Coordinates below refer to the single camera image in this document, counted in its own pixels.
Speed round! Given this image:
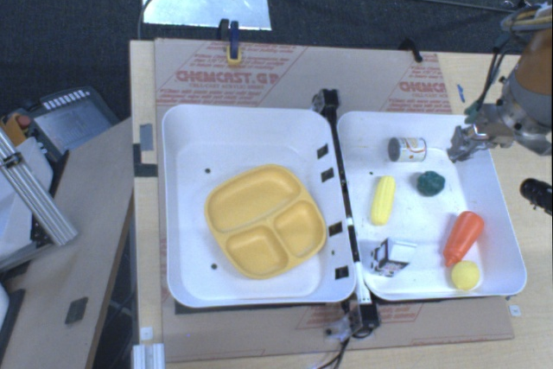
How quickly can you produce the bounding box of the small white can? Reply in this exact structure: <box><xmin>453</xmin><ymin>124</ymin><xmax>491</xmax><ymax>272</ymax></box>
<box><xmin>387</xmin><ymin>136</ymin><xmax>428</xmax><ymax>163</ymax></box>

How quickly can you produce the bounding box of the white and black carton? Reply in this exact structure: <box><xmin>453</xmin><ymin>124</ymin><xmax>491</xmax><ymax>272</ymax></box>
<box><xmin>370</xmin><ymin>237</ymin><xmax>418</xmax><ymax>278</ymax></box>

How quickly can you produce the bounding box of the white plastic tray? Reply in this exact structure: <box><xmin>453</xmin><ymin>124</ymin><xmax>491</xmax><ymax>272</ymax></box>
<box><xmin>162</xmin><ymin>103</ymin><xmax>358</xmax><ymax>309</ymax></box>
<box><xmin>336</xmin><ymin>111</ymin><xmax>528</xmax><ymax>302</ymax></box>

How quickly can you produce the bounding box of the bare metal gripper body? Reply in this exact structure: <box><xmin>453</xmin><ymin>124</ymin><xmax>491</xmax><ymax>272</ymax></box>
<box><xmin>473</xmin><ymin>103</ymin><xmax>553</xmax><ymax>156</ymax></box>

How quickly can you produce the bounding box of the orange bottle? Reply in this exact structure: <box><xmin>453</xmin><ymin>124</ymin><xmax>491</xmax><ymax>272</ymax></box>
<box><xmin>442</xmin><ymin>210</ymin><xmax>485</xmax><ymax>268</ymax></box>

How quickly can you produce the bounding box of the yellow ball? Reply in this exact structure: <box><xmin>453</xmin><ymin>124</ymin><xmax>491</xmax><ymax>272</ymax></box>
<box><xmin>451</xmin><ymin>259</ymin><xmax>481</xmax><ymax>291</ymax></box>

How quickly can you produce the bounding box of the yellow corn cob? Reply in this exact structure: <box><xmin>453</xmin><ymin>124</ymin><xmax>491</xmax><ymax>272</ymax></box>
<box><xmin>370</xmin><ymin>175</ymin><xmax>397</xmax><ymax>226</ymax></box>

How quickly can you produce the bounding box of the yellow divided plate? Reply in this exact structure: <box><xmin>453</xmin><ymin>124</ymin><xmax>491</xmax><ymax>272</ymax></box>
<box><xmin>204</xmin><ymin>163</ymin><xmax>328</xmax><ymax>280</ymax></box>

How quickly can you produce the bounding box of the brown cardboard board red print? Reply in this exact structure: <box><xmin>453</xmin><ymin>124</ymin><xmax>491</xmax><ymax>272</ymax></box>
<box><xmin>153</xmin><ymin>37</ymin><xmax>516</xmax><ymax>364</ymax></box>

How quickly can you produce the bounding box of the thin black and white rod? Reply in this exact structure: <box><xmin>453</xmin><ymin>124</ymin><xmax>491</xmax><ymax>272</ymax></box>
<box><xmin>327</xmin><ymin>107</ymin><xmax>371</xmax><ymax>304</ymax></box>

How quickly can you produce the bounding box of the green broccoli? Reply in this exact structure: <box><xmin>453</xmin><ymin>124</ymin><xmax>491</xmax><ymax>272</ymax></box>
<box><xmin>416</xmin><ymin>170</ymin><xmax>446</xmax><ymax>198</ymax></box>

